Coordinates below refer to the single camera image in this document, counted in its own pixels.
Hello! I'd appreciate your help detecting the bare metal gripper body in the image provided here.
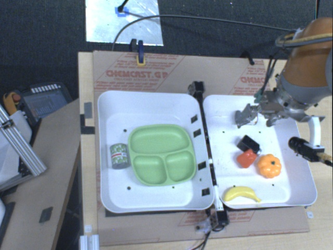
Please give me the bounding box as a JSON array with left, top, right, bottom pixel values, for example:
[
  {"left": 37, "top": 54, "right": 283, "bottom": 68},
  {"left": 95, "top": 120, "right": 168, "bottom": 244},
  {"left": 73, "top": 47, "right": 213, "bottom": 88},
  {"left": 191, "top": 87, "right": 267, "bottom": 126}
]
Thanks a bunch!
[{"left": 258, "top": 87, "right": 309, "bottom": 120}]

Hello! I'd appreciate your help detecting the small black box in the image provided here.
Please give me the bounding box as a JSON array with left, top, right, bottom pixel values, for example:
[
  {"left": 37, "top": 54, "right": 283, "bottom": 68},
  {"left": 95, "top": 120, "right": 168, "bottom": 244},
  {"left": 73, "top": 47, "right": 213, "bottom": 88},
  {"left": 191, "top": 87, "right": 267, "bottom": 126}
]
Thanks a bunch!
[{"left": 236, "top": 135, "right": 262, "bottom": 155}]

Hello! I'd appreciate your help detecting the red-orange toy pepper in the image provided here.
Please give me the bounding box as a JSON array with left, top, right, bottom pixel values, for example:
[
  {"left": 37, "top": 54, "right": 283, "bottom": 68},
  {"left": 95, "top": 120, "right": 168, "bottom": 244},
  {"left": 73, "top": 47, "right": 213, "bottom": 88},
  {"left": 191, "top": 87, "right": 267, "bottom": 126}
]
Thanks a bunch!
[{"left": 236, "top": 148, "right": 258, "bottom": 169}]

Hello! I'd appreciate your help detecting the thin black and white rod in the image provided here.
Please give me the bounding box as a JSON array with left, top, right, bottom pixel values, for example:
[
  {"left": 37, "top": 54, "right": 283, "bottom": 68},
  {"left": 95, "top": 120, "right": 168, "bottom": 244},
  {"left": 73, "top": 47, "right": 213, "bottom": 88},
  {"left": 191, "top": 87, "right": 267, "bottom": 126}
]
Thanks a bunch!
[{"left": 194, "top": 92, "right": 225, "bottom": 211}]

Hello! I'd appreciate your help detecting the orange toy pumpkin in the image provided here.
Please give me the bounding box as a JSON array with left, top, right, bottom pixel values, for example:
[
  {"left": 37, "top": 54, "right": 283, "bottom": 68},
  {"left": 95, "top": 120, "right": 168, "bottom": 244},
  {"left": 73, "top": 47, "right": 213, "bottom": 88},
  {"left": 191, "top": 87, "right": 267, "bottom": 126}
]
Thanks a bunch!
[{"left": 257, "top": 154, "right": 283, "bottom": 179}]

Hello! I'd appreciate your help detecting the white plastic tray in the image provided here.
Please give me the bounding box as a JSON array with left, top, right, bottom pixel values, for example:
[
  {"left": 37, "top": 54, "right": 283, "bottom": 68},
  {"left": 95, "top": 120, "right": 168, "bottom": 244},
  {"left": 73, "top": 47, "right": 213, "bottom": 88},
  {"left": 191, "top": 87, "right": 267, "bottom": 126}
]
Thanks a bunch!
[
  {"left": 97, "top": 90, "right": 215, "bottom": 214},
  {"left": 202, "top": 94, "right": 318, "bottom": 210}
]

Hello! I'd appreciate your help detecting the yellow banana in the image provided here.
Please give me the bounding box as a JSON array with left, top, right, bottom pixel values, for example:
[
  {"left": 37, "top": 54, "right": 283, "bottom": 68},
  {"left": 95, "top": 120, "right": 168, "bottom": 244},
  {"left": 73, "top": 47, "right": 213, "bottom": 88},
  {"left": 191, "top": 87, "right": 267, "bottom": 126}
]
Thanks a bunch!
[{"left": 223, "top": 185, "right": 262, "bottom": 204}]

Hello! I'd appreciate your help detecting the green divided plate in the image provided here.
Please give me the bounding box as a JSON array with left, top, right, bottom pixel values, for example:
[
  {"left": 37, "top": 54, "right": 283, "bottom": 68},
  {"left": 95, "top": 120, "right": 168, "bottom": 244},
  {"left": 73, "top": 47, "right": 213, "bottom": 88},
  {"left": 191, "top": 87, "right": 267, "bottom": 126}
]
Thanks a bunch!
[{"left": 127, "top": 123, "right": 197, "bottom": 187}]

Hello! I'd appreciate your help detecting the brown cardboard board red print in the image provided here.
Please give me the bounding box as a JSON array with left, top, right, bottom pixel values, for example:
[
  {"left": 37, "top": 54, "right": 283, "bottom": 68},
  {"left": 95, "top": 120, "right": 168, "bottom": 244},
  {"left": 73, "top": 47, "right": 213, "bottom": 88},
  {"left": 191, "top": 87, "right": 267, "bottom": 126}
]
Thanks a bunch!
[{"left": 92, "top": 50, "right": 311, "bottom": 247}]

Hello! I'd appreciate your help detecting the green and grey can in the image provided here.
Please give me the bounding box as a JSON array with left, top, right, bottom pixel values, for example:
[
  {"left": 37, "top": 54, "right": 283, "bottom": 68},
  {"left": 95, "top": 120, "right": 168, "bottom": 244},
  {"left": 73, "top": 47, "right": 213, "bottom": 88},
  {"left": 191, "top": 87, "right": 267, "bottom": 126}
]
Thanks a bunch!
[{"left": 109, "top": 142, "right": 131, "bottom": 170}]

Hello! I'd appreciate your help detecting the black cylinder on white bracket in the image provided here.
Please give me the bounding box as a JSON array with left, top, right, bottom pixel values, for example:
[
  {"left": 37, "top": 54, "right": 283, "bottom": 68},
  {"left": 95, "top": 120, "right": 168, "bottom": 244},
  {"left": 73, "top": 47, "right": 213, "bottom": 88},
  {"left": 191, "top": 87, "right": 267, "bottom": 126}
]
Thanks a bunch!
[{"left": 288, "top": 115, "right": 326, "bottom": 163}]

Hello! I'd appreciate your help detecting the black block with thin wires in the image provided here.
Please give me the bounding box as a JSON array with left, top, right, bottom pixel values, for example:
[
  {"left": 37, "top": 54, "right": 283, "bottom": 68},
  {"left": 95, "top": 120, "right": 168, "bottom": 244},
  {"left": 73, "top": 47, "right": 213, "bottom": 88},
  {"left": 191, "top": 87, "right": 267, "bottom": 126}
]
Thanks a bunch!
[
  {"left": 211, "top": 209, "right": 230, "bottom": 231},
  {"left": 187, "top": 81, "right": 207, "bottom": 96}
]

